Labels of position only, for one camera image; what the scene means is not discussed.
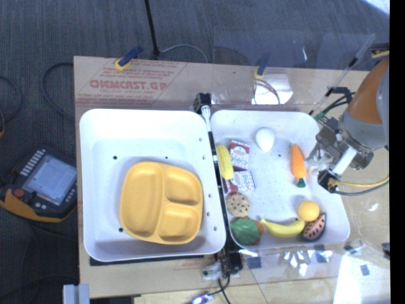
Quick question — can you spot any white egg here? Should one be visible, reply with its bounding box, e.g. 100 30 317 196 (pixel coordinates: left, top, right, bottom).
255 127 275 153

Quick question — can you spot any brown chocolate chip biscuit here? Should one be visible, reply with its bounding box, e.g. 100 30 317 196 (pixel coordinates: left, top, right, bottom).
225 192 251 219

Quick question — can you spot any red and white carton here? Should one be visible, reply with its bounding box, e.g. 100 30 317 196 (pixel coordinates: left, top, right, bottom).
225 170 256 194
228 139 251 172

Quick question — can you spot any brown cardboard board red print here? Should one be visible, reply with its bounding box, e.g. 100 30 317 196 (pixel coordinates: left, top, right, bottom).
73 55 390 299

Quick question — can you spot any orange carrot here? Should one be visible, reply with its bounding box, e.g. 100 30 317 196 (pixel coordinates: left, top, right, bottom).
291 143 308 189

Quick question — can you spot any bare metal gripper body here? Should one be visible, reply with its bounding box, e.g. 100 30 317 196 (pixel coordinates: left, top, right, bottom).
315 117 375 171

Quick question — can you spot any green lettuce leaf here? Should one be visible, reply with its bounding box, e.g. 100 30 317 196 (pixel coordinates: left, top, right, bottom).
229 217 261 246

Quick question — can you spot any yellow corn cob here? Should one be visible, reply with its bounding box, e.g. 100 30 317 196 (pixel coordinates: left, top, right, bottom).
215 144 235 181

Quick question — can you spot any white plastic tray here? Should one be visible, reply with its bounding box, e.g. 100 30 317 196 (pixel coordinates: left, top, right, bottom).
78 108 227 263
209 109 351 251

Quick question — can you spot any orange brown toy food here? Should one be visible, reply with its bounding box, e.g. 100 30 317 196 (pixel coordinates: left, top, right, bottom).
252 219 266 244

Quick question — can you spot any yellow lemon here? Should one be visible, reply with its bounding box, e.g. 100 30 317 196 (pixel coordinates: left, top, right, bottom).
297 199 321 222

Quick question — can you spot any yellow divided plate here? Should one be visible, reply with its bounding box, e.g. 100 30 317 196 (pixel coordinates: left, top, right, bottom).
118 161 204 246

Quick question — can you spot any black block with thin wires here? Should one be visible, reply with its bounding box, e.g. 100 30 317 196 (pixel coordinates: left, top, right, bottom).
217 250 244 274
193 92 213 114

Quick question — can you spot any yellow banana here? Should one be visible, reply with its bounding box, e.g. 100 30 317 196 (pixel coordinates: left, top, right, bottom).
259 217 306 239

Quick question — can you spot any red watermelon slice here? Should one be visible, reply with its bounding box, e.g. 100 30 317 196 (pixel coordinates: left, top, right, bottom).
301 212 327 243

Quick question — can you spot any black stand pole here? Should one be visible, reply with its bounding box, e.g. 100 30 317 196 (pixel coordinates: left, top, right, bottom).
137 0 161 60

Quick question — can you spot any thin black and white rod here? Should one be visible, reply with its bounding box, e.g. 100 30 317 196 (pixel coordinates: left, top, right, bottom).
200 104 235 260

